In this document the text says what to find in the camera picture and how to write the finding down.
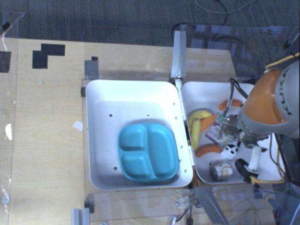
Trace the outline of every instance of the white cable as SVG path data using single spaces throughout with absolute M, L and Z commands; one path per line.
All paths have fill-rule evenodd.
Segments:
M 231 12 L 226 12 L 226 13 L 224 13 L 224 12 L 216 12 L 216 11 L 212 11 L 212 10 L 206 9 L 206 8 L 202 7 L 202 6 L 197 2 L 197 0 L 195 0 L 195 3 L 197 4 L 198 7 L 202 8 L 203 10 L 205 10 L 205 11 L 207 11 L 207 12 L 210 12 L 210 13 L 215 13 L 215 14 L 231 14 L 231 13 L 235 13 L 235 12 L 237 12 L 237 11 L 240 11 L 240 10 L 243 9 L 245 6 L 247 6 L 247 5 L 249 5 L 250 3 L 255 2 L 255 1 L 258 1 L 258 0 L 252 0 L 252 1 L 246 3 L 244 6 L 238 8 L 238 9 L 236 9 L 236 10 L 234 10 L 234 11 L 231 11 Z

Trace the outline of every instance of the tin can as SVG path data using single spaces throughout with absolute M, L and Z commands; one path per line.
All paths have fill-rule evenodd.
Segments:
M 221 181 L 232 177 L 233 167 L 229 163 L 210 166 L 210 176 L 213 181 Z

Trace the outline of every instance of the wooden surface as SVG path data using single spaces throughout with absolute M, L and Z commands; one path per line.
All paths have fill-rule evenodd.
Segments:
M 65 44 L 65 56 L 48 56 L 48 69 L 32 69 L 32 51 L 41 50 L 41 43 Z M 84 122 L 80 94 L 84 60 L 98 56 L 100 76 L 163 78 L 171 72 L 172 48 L 26 39 L 17 40 L 15 47 L 18 66 L 9 225 L 68 225 L 72 209 L 82 209 L 85 199 L 83 131 L 73 127 L 76 121 Z M 203 80 L 214 73 L 217 78 L 235 75 L 226 51 L 189 50 L 187 64 L 197 72 L 200 67 L 201 74 L 206 74 Z M 109 222 L 141 223 L 165 224 L 165 217 Z

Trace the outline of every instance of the blue divided plate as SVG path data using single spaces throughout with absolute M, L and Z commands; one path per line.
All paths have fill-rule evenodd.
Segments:
M 172 132 L 157 123 L 124 127 L 118 138 L 123 174 L 136 182 L 171 179 L 178 171 L 178 153 Z

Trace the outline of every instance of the carrot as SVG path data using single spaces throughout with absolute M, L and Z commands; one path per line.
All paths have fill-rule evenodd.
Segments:
M 216 120 L 217 117 L 218 117 L 218 115 L 214 114 L 214 115 L 211 115 L 211 116 L 209 116 L 207 118 L 202 118 L 201 119 L 200 132 L 202 132 L 205 129 L 207 129 L 214 122 L 214 120 Z
M 217 145 L 206 145 L 206 146 L 201 146 L 198 147 L 195 151 L 195 156 L 196 157 L 201 157 L 203 156 L 205 153 L 209 153 L 209 152 L 216 152 L 216 153 L 220 153 L 222 151 L 222 148 L 220 146 Z
M 220 110 L 224 110 L 227 106 L 227 103 L 228 103 L 228 100 L 222 102 L 220 105 L 219 105 L 219 109 Z M 233 99 L 232 102 L 231 102 L 231 106 L 234 106 L 234 107 L 240 107 L 242 106 L 243 103 L 237 99 Z

